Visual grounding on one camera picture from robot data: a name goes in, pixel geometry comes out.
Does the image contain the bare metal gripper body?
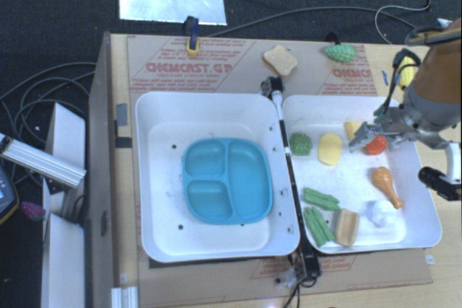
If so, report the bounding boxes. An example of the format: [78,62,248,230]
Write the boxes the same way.
[374,106,449,150]

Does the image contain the yellow cheese wedge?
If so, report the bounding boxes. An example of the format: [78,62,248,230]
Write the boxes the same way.
[344,120,362,141]

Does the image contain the red tomato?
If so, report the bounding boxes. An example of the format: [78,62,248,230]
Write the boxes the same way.
[365,134,388,157]

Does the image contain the yellow oval potato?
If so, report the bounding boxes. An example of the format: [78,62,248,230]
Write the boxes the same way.
[317,133,343,167]

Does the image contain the orange chicken drumstick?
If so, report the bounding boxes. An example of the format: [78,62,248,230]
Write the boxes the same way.
[370,166,404,210]

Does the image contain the white plastic tray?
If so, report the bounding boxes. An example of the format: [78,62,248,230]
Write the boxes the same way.
[134,90,302,263]
[281,94,443,255]

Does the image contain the green broccoli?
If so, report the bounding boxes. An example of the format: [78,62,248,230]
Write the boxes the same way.
[288,132,313,157]

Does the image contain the green bean bundle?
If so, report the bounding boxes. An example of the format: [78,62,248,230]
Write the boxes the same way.
[302,206,336,247]
[302,187,341,211]

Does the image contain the white crumpled lump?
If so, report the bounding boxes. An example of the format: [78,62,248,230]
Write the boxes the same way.
[365,199,396,229]

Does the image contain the thin black and white rod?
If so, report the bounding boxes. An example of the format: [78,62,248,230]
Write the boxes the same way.
[271,91,312,258]

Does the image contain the light green grapes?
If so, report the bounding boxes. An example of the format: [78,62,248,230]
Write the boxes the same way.
[323,43,359,65]

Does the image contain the tan hot dog bun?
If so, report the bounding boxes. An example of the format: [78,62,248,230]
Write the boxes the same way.
[332,208,361,247]

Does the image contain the tan bread slice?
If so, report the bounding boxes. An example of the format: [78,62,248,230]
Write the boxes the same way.
[262,45,299,77]

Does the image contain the blue divided plate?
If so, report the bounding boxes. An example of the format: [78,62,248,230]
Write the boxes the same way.
[181,137,274,226]

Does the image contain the brown cardboard board red print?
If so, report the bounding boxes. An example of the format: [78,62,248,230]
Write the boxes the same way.
[126,34,434,300]

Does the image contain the purple grapes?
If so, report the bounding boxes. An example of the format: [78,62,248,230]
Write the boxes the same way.
[19,201,47,223]

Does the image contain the black cylinder on white bracket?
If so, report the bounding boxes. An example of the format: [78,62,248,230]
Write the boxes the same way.
[417,141,462,202]

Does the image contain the black block with thin wires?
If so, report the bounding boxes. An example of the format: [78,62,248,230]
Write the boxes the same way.
[261,76,284,97]
[299,245,323,279]

